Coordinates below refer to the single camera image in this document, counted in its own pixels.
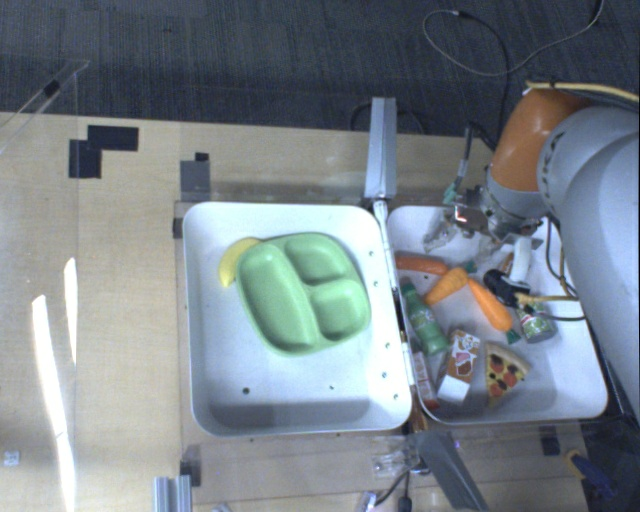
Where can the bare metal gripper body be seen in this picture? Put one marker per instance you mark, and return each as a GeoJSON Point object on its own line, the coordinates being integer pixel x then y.
{"type": "Point", "coordinates": [470, 214]}

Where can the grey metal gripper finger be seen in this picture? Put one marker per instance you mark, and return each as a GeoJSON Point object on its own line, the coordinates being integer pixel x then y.
{"type": "Point", "coordinates": [488, 247]}
{"type": "Point", "coordinates": [438, 239]}

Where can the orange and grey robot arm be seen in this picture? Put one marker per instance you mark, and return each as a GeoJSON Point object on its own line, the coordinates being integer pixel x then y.
{"type": "Point", "coordinates": [595, 210]}

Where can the orange sausage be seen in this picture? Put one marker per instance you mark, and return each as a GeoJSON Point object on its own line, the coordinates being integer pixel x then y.
{"type": "Point", "coordinates": [420, 264]}

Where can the short orange carrot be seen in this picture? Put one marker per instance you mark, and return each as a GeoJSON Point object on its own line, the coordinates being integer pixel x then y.
{"type": "Point", "coordinates": [447, 286]}

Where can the long orange carrot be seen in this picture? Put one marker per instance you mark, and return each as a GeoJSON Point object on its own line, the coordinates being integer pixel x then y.
{"type": "Point", "coordinates": [492, 306]}

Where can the small grey and green bottle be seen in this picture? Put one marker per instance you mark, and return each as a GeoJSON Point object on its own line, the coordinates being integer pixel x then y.
{"type": "Point", "coordinates": [538, 326]}

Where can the orange and white carton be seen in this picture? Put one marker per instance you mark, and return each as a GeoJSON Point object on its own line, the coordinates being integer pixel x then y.
{"type": "Point", "coordinates": [459, 367]}

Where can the pizza slice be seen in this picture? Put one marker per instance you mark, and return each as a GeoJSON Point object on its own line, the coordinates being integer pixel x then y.
{"type": "Point", "coordinates": [502, 374]}

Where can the red packet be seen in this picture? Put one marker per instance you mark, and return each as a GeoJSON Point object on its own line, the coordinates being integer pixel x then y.
{"type": "Point", "coordinates": [425, 382]}

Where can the white plastic tray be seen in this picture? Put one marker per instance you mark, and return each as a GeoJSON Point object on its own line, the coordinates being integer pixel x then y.
{"type": "Point", "coordinates": [280, 390]}
{"type": "Point", "coordinates": [565, 370]}

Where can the green divided plate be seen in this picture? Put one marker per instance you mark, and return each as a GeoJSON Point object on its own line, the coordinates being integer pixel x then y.
{"type": "Point", "coordinates": [300, 300]}

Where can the yellow banana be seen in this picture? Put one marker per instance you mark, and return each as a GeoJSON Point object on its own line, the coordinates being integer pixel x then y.
{"type": "Point", "coordinates": [228, 261]}

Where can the black cylinder on white bracket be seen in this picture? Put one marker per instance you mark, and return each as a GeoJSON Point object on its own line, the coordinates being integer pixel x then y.
{"type": "Point", "coordinates": [502, 288]}

